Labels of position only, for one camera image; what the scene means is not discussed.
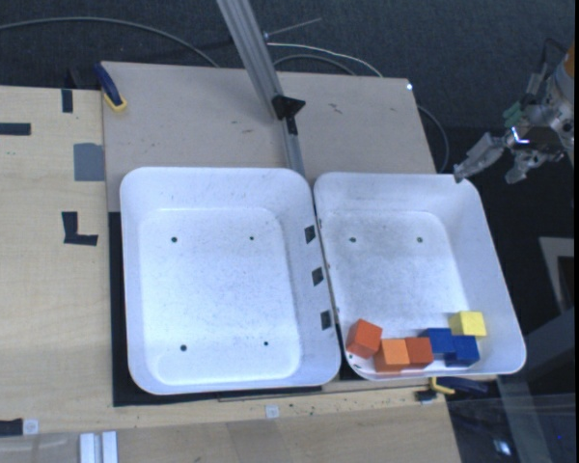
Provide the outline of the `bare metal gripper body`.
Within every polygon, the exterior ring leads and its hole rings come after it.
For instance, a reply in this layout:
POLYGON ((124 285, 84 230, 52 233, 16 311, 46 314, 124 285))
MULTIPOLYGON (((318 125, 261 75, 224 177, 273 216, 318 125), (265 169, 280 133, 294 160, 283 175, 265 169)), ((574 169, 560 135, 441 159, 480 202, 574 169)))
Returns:
POLYGON ((555 158, 574 151, 574 106, 567 99, 517 101, 504 112, 504 121, 511 150, 555 158))

